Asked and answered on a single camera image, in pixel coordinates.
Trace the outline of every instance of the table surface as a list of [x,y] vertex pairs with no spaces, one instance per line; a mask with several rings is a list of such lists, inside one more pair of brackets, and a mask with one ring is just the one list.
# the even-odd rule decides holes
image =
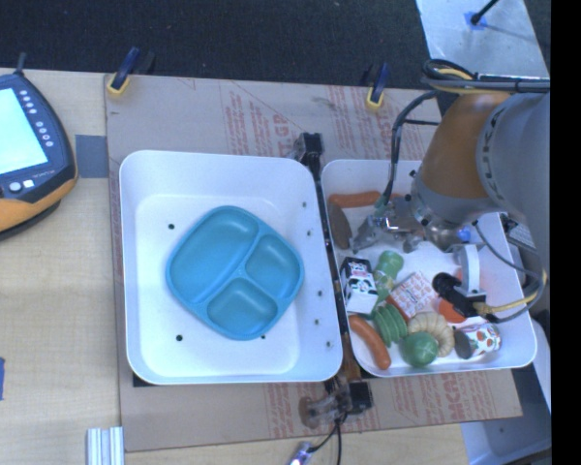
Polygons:
[[[74,146],[106,135],[103,74],[25,74]],[[83,464],[86,430],[120,425],[113,292],[106,178],[81,178],[51,216],[0,242],[0,464]],[[125,463],[283,464],[301,441],[130,452]],[[468,462],[459,424],[343,434],[342,450],[342,463]],[[336,456],[333,438],[310,463]]]

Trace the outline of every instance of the white plastic tray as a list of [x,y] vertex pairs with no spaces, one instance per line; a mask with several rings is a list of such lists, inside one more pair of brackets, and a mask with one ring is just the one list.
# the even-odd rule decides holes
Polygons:
[[[156,385],[315,382],[333,376],[342,344],[321,216],[310,172],[291,159],[144,150],[119,172],[127,357]],[[232,340],[171,294],[166,263],[209,210],[236,205],[283,236],[304,281],[280,320]]]
[[[419,168],[419,162],[401,161],[398,166],[397,178],[393,192],[406,194],[411,190],[412,170]],[[389,162],[386,160],[335,160],[327,164],[322,170],[321,183],[328,198],[332,194],[361,193],[364,191],[383,191],[388,179]],[[345,213],[350,221],[353,233],[364,221],[365,217],[374,211],[371,207],[348,208]],[[490,213],[479,219],[479,225],[487,239],[505,258],[511,259],[510,250],[505,240],[499,214]],[[474,241],[479,242],[477,235]],[[428,280],[438,272],[455,274],[459,265],[454,261],[452,254],[441,252],[429,242],[422,242],[417,250],[406,254],[402,250],[402,241],[396,241],[388,236],[377,244],[359,250],[356,254],[352,250],[340,250],[334,243],[336,263],[338,267],[346,256],[356,256],[367,259],[374,267],[379,255],[384,250],[397,251],[405,259],[405,265],[398,273],[401,280],[410,273],[421,271]],[[523,297],[518,282],[516,270],[497,259],[487,247],[479,253],[480,287],[486,291],[486,302],[492,306],[500,306]],[[498,317],[514,313],[516,309],[500,312]],[[458,326],[476,324],[481,320],[478,317],[468,319]],[[448,356],[437,358],[426,367],[415,368],[402,360],[398,345],[392,343],[389,349],[392,363],[386,370],[381,370],[374,363],[368,347],[356,334],[351,332],[352,349],[359,364],[369,373],[378,377],[397,377],[424,373],[464,372],[469,370],[487,370],[515,368],[528,365],[534,360],[536,340],[531,318],[528,313],[499,324],[503,345],[500,350],[464,360],[454,351]]]

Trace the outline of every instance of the black floor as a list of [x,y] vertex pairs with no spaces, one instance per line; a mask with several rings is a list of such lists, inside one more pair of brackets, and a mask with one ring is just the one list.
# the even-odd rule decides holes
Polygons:
[[[525,3],[550,71],[551,0]],[[131,47],[155,75],[356,85],[387,62],[422,89],[429,58],[415,0],[0,0],[0,67],[113,72]]]

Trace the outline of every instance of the orange sausage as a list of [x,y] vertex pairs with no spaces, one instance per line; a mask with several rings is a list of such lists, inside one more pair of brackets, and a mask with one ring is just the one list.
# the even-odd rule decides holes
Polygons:
[[347,195],[334,193],[327,200],[336,203],[340,208],[356,208],[358,206],[374,205],[380,196],[381,193],[378,191],[364,191],[363,193],[350,193]]
[[349,315],[349,327],[366,342],[377,366],[381,370],[388,369],[389,365],[391,365],[391,356],[389,356],[387,347],[383,343],[379,333],[363,318],[355,314]]

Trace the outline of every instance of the screen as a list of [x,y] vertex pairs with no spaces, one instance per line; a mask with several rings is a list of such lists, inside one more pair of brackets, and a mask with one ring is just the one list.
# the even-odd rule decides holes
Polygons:
[[47,162],[13,89],[0,90],[0,174]]

